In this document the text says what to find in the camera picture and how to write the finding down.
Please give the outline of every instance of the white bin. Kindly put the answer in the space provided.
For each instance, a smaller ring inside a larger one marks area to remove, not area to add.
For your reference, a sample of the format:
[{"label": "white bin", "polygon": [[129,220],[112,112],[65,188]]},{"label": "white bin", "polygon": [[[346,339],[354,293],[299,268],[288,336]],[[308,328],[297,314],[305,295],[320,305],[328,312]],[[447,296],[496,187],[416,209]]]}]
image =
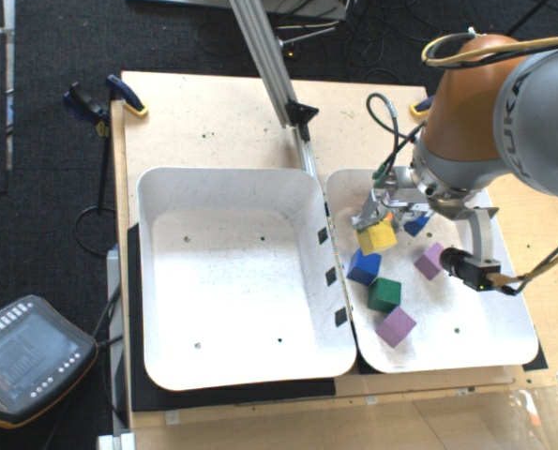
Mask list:
[{"label": "white bin", "polygon": [[144,364],[179,391],[335,377],[354,364],[316,180],[158,167],[138,183]]}]

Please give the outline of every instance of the black floor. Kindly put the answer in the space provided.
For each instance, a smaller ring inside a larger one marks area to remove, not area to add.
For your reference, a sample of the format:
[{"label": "black floor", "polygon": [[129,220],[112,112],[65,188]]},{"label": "black floor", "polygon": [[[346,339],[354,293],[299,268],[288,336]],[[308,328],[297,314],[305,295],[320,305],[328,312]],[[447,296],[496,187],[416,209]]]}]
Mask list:
[{"label": "black floor", "polygon": [[[358,0],[335,32],[297,45],[293,79],[424,85],[440,70],[420,65],[432,39],[464,32],[531,39],[558,36],[558,0],[522,22],[539,0]],[[272,16],[275,25],[298,23]],[[298,35],[278,31],[282,39]],[[79,82],[106,102],[105,78],[121,70],[257,76],[229,10],[125,0],[16,0],[13,170],[0,193],[0,307],[28,293],[46,298],[87,332],[107,298],[105,259],[73,235],[97,203],[103,140],[72,119],[62,96]],[[113,206],[112,174],[106,204]],[[113,216],[88,219],[81,238],[100,251],[115,242]],[[112,432],[103,359],[80,387],[39,419],[0,429],[0,449],[94,449]]]}]

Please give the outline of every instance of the yellow cable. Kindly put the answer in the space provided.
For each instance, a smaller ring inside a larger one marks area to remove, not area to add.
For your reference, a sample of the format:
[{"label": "yellow cable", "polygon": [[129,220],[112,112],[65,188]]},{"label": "yellow cable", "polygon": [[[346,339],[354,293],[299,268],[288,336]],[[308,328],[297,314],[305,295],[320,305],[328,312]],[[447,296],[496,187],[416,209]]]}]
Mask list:
[{"label": "yellow cable", "polygon": [[550,262],[546,263],[545,265],[537,268],[533,272],[529,272],[528,274],[519,275],[517,277],[509,277],[508,275],[503,274],[487,274],[487,279],[489,279],[493,286],[496,288],[502,288],[504,285],[509,283],[519,283],[521,281],[531,281],[540,275],[543,275],[548,270],[552,269],[555,265],[558,264],[558,256],[552,259]]},{"label": "yellow cable", "polygon": [[444,38],[448,38],[448,37],[449,36],[439,37],[433,40],[431,43],[429,43],[429,45],[427,45],[423,49],[421,53],[421,58],[426,65],[430,67],[438,67],[441,65],[451,65],[459,62],[466,62],[470,58],[491,54],[491,53],[513,52],[516,50],[526,50],[526,49],[532,49],[538,47],[550,47],[554,45],[558,46],[558,37],[547,37],[547,38],[538,38],[536,40],[507,43],[505,45],[494,45],[493,47],[472,50],[470,52],[458,53],[456,55],[452,55],[444,58],[428,58],[427,57],[428,51],[436,44],[440,43]]}]

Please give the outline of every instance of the wooden table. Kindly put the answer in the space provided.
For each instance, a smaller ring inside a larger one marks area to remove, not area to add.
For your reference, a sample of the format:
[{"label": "wooden table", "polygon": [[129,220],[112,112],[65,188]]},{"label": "wooden table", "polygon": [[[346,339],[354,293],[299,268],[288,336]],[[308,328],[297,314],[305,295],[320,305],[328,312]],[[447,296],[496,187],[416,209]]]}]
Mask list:
[{"label": "wooden table", "polygon": [[[280,127],[260,79],[142,72],[124,72],[122,79],[150,108],[144,119],[124,111],[118,101],[111,110],[129,375],[127,229],[139,221],[139,176],[157,166],[297,168],[299,162],[293,135]],[[394,103],[403,132],[419,123],[408,107],[427,96],[422,87],[366,83],[294,81],[294,89],[299,101],[320,109],[309,127],[321,186],[335,170],[376,168],[390,151],[391,135],[366,110],[370,93],[382,93]],[[383,118],[389,121],[386,113]],[[396,163],[407,164],[411,150],[401,152]],[[514,268],[518,272],[533,269],[558,246],[558,199],[528,188],[511,175],[496,180],[489,194],[500,207],[497,219]],[[290,444],[361,448],[362,442],[372,447],[373,442],[387,441],[392,446],[423,442],[423,448],[443,448],[435,437],[435,426],[429,427],[427,416],[418,410],[419,400],[431,398],[447,407],[450,398],[469,388],[476,396],[491,395],[499,403],[502,395],[527,388],[558,392],[558,266],[532,282],[524,298],[549,368],[525,372],[522,366],[480,367],[373,375],[352,370],[337,377],[337,394],[332,398],[180,412],[129,409],[128,426],[136,433],[139,450],[175,448],[176,439],[186,448],[193,444],[198,449],[288,448]],[[493,417],[490,424],[483,421],[483,427],[497,425],[498,418]],[[486,431],[485,438],[492,436],[491,429]]]}]

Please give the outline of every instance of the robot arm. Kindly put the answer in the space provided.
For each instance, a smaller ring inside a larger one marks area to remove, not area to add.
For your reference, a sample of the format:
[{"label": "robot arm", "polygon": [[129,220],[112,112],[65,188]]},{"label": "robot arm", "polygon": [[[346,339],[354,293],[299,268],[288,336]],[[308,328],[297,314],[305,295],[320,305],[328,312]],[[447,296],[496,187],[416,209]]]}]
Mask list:
[{"label": "robot arm", "polygon": [[[512,293],[494,278],[501,268],[491,245],[490,219],[497,208],[466,203],[504,173],[558,197],[558,38],[527,44],[500,35],[461,37],[468,41],[454,57],[430,58],[432,44],[423,52],[425,63],[447,70],[413,161],[375,174],[374,188],[352,222],[362,251],[371,253],[393,245],[395,233],[419,216],[466,219],[473,252],[448,248],[442,266],[475,290]],[[476,60],[481,55],[483,61]]]}]

